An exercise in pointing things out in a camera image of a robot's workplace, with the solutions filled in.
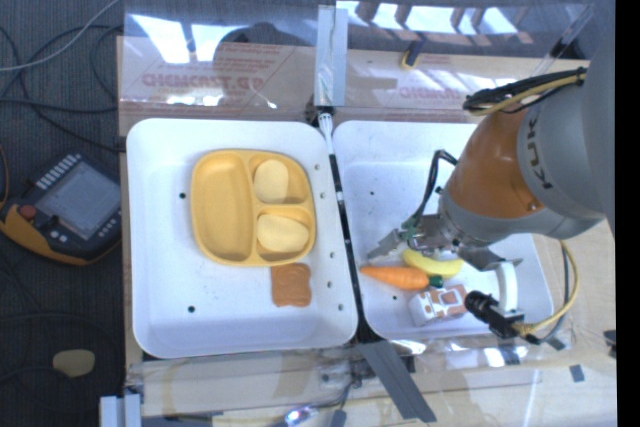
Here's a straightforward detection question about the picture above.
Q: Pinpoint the pale yellow oval toy food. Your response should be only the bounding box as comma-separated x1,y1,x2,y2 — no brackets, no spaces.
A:
51,348,97,379
255,212,311,254
252,158,290,205

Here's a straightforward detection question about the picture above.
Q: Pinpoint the yellow banana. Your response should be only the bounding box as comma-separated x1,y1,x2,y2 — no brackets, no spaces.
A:
402,247,466,280

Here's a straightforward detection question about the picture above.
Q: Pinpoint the black cylinder on white bracket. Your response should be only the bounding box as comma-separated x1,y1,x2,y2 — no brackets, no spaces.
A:
463,260,527,341

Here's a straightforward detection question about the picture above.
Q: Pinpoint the white and brown carton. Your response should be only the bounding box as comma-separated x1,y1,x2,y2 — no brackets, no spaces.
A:
406,283,469,328

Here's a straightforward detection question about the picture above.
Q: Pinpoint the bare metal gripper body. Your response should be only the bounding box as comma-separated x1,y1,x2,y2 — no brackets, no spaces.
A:
407,213,465,252

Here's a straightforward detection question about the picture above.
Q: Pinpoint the brown toy bread slice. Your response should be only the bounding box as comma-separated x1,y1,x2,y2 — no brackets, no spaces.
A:
270,262,314,309

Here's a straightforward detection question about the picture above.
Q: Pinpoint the yellow divided plate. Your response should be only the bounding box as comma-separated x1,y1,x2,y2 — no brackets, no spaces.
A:
189,148,318,267

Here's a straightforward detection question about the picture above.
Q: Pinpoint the orange carrot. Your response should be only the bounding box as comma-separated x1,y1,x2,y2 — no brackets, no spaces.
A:
359,265,445,293

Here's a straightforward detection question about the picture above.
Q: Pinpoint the white plastic tray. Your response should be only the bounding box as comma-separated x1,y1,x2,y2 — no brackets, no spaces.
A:
331,119,556,342
125,117,360,360

